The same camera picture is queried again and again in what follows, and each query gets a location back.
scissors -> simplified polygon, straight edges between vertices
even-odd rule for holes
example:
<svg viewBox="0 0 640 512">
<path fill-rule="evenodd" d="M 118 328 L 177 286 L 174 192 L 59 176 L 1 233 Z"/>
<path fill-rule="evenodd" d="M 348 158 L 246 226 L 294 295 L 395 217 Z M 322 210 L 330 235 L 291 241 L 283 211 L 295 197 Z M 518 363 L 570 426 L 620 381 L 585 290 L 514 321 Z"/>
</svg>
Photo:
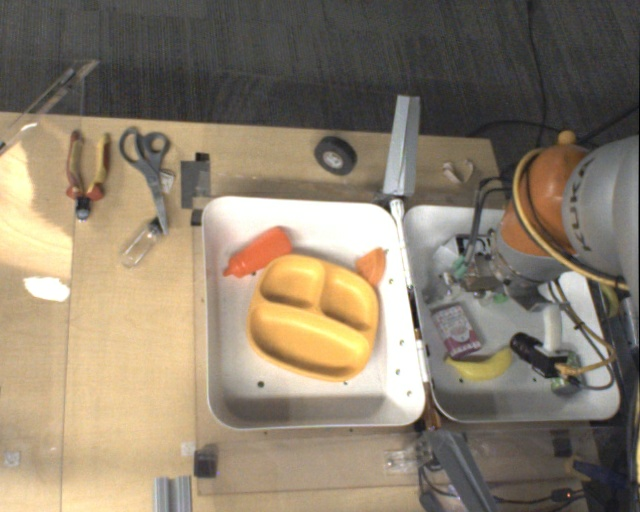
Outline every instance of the scissors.
<svg viewBox="0 0 640 512">
<path fill-rule="evenodd" d="M 134 137 L 134 148 L 136 158 L 131 158 L 125 150 L 125 142 L 130 137 Z M 154 149 L 154 143 L 159 141 L 158 149 Z M 142 135 L 137 128 L 127 128 L 120 137 L 120 153 L 122 157 L 133 167 L 138 169 L 147 180 L 147 185 L 151 189 L 153 202 L 156 205 L 158 221 L 162 234 L 169 233 L 169 222 L 167 221 L 167 210 L 162 196 L 162 186 L 160 181 L 160 167 L 164 155 L 169 151 L 169 139 L 164 133 L 152 132 Z"/>
</svg>

black wheel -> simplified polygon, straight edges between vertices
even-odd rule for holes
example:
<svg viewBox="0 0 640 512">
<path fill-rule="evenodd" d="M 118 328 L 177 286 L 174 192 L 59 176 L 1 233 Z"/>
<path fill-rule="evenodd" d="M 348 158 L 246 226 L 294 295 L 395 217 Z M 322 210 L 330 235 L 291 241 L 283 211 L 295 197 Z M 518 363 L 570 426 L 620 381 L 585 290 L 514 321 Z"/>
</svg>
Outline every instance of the black wheel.
<svg viewBox="0 0 640 512">
<path fill-rule="evenodd" d="M 356 165 L 354 149 L 338 137 L 325 137 L 316 146 L 314 155 L 325 171 L 338 176 L 346 176 Z"/>
</svg>

wooden table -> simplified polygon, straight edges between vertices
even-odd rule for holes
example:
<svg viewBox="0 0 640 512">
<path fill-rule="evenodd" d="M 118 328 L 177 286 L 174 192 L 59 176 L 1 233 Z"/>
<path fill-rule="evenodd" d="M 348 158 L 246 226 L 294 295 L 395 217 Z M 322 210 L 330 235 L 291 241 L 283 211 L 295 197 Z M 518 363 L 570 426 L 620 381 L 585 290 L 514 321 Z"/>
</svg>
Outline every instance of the wooden table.
<svg viewBox="0 0 640 512">
<path fill-rule="evenodd" d="M 2 114 L 6 123 L 13 114 Z M 179 176 L 167 197 L 170 235 L 133 270 L 119 263 L 126 240 L 155 213 L 142 175 L 120 157 L 131 125 L 161 131 L 172 147 L 164 166 L 209 153 L 213 193 L 241 193 L 255 177 L 274 190 L 334 191 L 367 200 L 380 188 L 388 134 L 333 133 L 359 161 L 352 175 L 323 171 L 313 148 L 322 130 L 51 116 L 0 158 L 0 451 L 20 452 L 0 467 L 0 509 L 146 511 L 158 476 L 192 473 L 196 441 L 196 348 L 191 211 L 180 207 Z M 69 134 L 86 139 L 82 167 L 95 169 L 95 147 L 111 134 L 105 198 L 78 223 L 64 195 Z M 452 161 L 465 185 L 441 173 Z M 477 181 L 495 175 L 486 140 L 420 137 L 419 200 L 469 205 Z M 24 279 L 53 277 L 67 300 L 38 299 Z M 194 510 L 419 510 L 413 486 L 295 493 L 199 496 Z"/>
</svg>

white plastic tray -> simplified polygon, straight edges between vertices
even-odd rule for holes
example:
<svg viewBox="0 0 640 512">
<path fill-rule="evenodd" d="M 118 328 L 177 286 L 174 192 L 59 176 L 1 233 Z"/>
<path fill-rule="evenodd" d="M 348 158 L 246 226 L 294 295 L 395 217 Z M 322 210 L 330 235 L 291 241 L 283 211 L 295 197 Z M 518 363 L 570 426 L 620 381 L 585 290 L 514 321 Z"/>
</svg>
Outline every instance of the white plastic tray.
<svg viewBox="0 0 640 512">
<path fill-rule="evenodd" d="M 485 210 L 481 232 L 496 228 L 502 215 L 499 210 Z M 453 236 L 468 234 L 472 217 L 471 208 L 446 206 L 417 206 L 405 216 L 411 272 L 422 334 L 430 348 L 429 375 L 438 408 L 451 419 L 463 422 L 604 420 L 613 416 L 620 406 L 620 393 L 615 385 L 606 391 L 582 390 L 572 396 L 558 396 L 551 392 L 548 380 L 515 356 L 506 373 L 485 382 L 461 381 L 456 370 L 444 364 L 446 351 L 422 300 L 422 292 L 430 291 L 437 275 L 446 270 L 434 266 L 433 254 Z M 574 309 L 600 333 L 586 280 L 571 272 L 563 274 L 560 282 Z M 541 287 L 540 291 L 548 297 L 546 287 Z M 483 307 L 468 295 L 463 303 L 484 343 L 478 354 L 492 354 L 508 345 L 518 331 L 544 338 L 541 313 L 525 312 L 513 301 Z M 599 360 L 565 315 L 562 316 L 562 331 L 561 348 L 577 352 L 582 364 Z M 602 385 L 608 381 L 608 373 L 601 368 L 586 374 L 586 379 L 588 384 Z"/>
<path fill-rule="evenodd" d="M 331 383 L 288 372 L 259 357 L 246 338 L 246 315 L 259 273 L 223 277 L 229 257 L 263 231 L 282 226 L 294 251 L 354 268 L 358 257 L 388 249 L 378 286 L 380 322 L 366 368 Z M 206 269 L 208 401 L 235 429 L 401 426 L 424 409 L 395 224 L 371 204 L 222 197 L 202 219 Z"/>
</svg>

yellow toy banana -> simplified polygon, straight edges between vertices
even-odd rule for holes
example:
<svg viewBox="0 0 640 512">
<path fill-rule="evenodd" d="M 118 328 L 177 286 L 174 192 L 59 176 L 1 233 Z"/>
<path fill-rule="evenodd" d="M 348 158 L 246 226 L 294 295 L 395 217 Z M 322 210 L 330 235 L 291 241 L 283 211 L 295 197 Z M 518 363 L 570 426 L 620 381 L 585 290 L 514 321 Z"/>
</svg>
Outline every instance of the yellow toy banana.
<svg viewBox="0 0 640 512">
<path fill-rule="evenodd" d="M 456 361 L 447 357 L 445 362 L 453 366 L 463 379 L 471 381 L 491 380 L 500 377 L 511 366 L 511 348 L 505 347 L 486 359 Z"/>
</svg>

